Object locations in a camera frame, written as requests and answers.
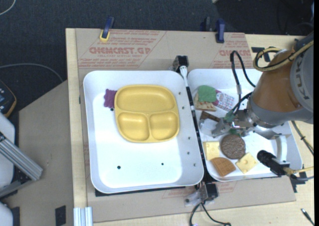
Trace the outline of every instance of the brown patty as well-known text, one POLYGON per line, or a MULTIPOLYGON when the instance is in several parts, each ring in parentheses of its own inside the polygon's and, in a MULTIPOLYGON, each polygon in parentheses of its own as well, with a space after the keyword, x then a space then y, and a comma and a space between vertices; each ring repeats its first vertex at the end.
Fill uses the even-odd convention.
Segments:
POLYGON ((240 136, 227 135, 221 140, 220 149, 228 159, 240 159, 245 155, 246 145, 240 136))

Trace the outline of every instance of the yellow plate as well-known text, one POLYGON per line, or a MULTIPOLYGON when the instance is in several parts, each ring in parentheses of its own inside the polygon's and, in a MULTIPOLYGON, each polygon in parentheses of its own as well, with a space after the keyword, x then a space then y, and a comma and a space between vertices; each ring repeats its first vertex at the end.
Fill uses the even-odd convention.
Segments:
POLYGON ((115 118, 121 135, 131 142, 163 142, 179 132, 174 95, 157 85, 129 85, 115 95, 115 118))

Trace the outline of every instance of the wooden table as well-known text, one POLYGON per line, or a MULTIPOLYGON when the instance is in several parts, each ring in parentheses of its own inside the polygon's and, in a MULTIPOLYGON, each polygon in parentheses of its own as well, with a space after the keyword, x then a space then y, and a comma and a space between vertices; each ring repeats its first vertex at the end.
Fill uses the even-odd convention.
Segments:
MULTIPOLYGON (((275 36, 275 35, 246 35, 249 47, 269 47, 275 46, 290 49, 294 43, 294 36, 275 36)), ((79 78, 77 67, 77 44, 76 29, 66 29, 66 46, 67 46, 67 65, 68 65, 68 89, 69 89, 69 106, 70 106, 70 133, 71 133, 71 150, 72 150, 72 172, 73 172, 73 196, 74 207, 84 208, 88 206, 86 193, 86 180, 83 158, 83 140, 81 110, 79 105, 79 78)), ((310 143, 314 141, 313 125, 298 123, 304 135, 307 136, 310 143)), ((295 131, 293 134, 296 140, 299 136, 295 131)), ((302 141, 298 141, 298 147, 305 167, 312 166, 314 163, 313 156, 310 154, 302 141)), ((222 222, 231 222, 233 226, 282 226, 282 225, 311 225, 306 217, 302 214, 301 208, 304 208, 309 215, 315 218, 314 209, 314 180, 308 181, 305 185, 297 186, 297 201, 262 205, 246 208, 233 208, 212 211, 212 217, 222 222)), ((104 223, 95 223, 97 226, 163 226, 163 225, 188 225, 189 213, 176 214, 170 216, 158 216, 132 220, 122 220, 104 223)), ((204 212, 197 212, 193 217, 193 222, 200 226, 214 225, 204 212)))

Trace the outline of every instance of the purple object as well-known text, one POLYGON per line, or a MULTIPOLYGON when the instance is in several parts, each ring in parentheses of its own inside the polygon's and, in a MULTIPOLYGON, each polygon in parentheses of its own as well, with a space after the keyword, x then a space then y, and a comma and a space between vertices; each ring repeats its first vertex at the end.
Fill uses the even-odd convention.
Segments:
POLYGON ((106 89, 104 95, 104 107, 114 108, 115 94, 117 90, 106 89))

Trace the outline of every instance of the black floor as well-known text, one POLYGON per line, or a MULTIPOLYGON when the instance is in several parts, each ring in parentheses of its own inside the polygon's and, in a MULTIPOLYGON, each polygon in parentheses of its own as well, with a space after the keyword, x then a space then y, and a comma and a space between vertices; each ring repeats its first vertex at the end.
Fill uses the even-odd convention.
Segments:
MULTIPOLYGON (((0 0, 0 14, 13 0, 0 0)), ((0 15, 0 80, 16 95, 18 111, 60 83, 66 73, 65 29, 114 28, 199 31, 209 16, 229 32, 307 35, 314 0, 16 0, 0 15)))

